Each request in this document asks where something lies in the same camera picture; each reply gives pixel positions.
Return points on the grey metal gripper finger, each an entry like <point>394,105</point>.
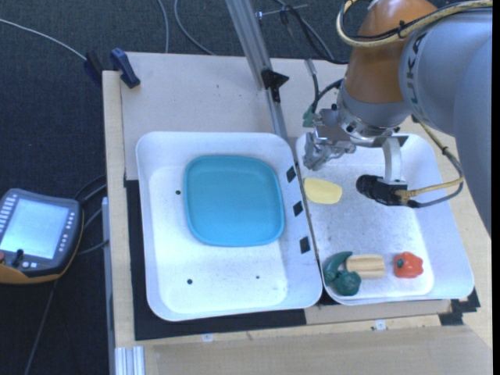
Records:
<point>326,158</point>
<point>309,151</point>

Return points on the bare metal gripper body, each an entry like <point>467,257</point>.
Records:
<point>332,127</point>

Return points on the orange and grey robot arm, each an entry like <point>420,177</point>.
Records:
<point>441,76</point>

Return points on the yellow flat oval piece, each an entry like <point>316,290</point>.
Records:
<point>322,191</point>

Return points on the white plastic tray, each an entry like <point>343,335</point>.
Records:
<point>218,279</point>
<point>371,229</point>

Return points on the blue plate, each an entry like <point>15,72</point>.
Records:
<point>234,201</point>

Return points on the green curved pepper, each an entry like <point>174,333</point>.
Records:
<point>333,264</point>

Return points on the pale ridged bread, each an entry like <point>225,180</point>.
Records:
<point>366,266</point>

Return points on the dark green broccoli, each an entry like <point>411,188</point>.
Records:
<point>347,283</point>

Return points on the pale flat board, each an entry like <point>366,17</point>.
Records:
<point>195,92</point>

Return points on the orange bell pepper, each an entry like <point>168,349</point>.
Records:
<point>408,265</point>

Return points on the black cylinder on white bracket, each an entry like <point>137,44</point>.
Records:
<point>381,190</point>

